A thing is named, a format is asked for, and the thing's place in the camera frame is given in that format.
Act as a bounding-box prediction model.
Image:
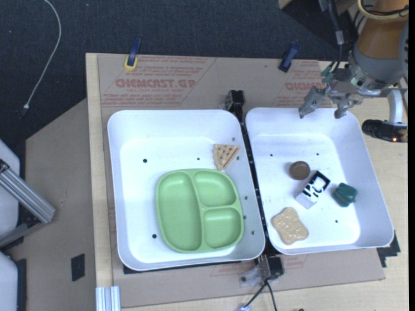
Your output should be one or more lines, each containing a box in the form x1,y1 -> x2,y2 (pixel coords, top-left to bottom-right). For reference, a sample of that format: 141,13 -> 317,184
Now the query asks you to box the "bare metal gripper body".
326,67 -> 392,104

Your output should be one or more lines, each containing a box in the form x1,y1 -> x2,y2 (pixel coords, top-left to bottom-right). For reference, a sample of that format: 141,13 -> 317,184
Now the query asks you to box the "brown round biscuit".
289,160 -> 311,180

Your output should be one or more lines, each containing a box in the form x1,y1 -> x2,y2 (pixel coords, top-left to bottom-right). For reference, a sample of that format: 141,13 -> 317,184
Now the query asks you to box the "white plastic tray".
107,109 -> 267,271
244,106 -> 395,256

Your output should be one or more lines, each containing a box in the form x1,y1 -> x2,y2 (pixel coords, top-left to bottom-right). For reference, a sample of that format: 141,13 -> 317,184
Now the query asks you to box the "black and white carton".
294,170 -> 331,210

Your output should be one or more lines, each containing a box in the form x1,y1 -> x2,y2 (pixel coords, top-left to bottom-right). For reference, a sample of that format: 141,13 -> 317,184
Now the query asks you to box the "dark green toy pepper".
333,182 -> 359,208

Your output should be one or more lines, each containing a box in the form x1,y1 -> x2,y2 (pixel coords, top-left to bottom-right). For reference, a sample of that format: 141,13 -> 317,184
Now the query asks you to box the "toy pizza slice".
212,143 -> 241,172

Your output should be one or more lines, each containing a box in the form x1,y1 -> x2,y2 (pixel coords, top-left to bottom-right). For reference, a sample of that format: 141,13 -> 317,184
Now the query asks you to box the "brown cardboard board red print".
97,54 -> 386,309

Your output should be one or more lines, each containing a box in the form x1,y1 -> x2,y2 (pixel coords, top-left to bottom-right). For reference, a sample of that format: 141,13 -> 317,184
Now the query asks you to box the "beige toy bread slice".
270,207 -> 309,246

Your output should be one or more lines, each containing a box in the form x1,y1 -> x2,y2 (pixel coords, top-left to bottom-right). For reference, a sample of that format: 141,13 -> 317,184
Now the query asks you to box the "green divided plate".
155,168 -> 244,254

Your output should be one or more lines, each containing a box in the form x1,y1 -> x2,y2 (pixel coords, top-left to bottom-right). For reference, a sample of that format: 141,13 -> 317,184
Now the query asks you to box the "black cylinder on white bracket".
361,88 -> 409,143

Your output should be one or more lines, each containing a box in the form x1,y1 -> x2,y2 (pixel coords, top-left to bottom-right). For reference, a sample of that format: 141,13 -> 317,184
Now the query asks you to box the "black block with thin wires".
224,89 -> 245,113
254,255 -> 286,283

